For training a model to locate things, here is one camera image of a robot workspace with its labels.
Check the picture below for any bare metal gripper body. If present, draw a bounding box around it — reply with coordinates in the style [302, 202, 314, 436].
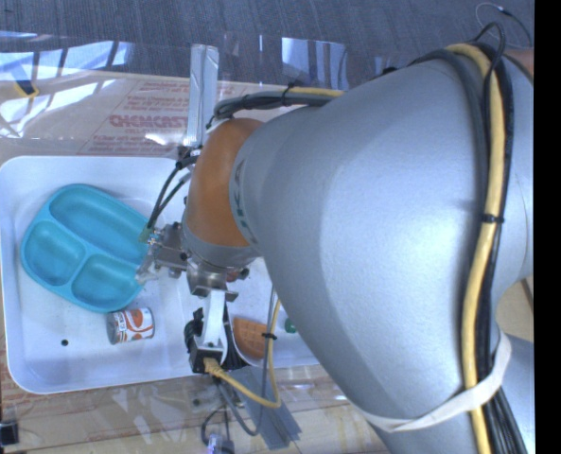
[149, 221, 252, 302]

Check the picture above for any orange and white can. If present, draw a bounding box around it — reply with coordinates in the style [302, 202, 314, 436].
[105, 306, 156, 346]

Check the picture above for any blue divided plate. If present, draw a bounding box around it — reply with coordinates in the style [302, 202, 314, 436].
[20, 183, 152, 314]

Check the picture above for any orange waffle biscuit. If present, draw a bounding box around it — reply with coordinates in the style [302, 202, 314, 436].
[232, 316, 269, 361]

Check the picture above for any brown cardboard board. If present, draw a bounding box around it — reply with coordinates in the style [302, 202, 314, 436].
[0, 71, 535, 454]

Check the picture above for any black cylinder on white bracket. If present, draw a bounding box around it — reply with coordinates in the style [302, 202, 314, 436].
[183, 290, 239, 375]

